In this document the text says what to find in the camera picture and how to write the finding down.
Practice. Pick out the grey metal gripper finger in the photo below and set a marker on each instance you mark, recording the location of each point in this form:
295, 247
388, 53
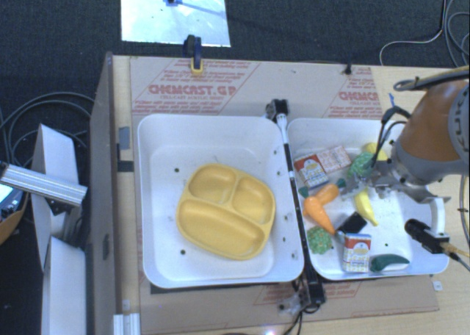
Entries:
364, 175
353, 189

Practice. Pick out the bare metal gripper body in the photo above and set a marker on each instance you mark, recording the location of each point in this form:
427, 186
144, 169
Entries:
388, 175

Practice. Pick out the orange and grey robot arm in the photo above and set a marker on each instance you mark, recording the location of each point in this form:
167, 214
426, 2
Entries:
433, 128

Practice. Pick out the green broccoli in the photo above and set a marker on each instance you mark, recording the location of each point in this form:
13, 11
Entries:
360, 164
319, 240

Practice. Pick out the yellow banana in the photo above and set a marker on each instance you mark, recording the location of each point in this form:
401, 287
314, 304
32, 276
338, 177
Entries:
365, 208

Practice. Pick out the orange carrot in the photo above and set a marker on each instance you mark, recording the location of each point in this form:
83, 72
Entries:
320, 214
327, 193

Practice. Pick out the yellow lemon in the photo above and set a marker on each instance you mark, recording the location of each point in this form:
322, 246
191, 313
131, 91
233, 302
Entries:
371, 149

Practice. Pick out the pink and white carton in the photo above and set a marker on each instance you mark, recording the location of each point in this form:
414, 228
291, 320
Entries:
335, 159

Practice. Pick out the black rectangular block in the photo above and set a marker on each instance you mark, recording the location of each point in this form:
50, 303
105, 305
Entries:
352, 222

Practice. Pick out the red and white carton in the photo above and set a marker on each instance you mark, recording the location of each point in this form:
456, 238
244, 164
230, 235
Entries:
357, 252
311, 172

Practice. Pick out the white plastic tray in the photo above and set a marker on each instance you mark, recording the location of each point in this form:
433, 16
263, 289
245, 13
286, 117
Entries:
396, 223
161, 194

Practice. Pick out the thin black and white rod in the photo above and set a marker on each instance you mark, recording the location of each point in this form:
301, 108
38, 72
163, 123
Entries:
293, 183

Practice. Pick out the green chili pepper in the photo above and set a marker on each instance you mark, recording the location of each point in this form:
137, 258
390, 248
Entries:
387, 262

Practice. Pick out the yellow divided plate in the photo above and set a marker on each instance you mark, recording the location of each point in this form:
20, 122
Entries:
224, 216

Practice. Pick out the brown cardboard board red print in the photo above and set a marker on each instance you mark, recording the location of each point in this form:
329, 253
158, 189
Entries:
235, 87

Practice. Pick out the black cylinder on white bracket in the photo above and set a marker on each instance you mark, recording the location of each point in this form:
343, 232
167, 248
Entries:
426, 235

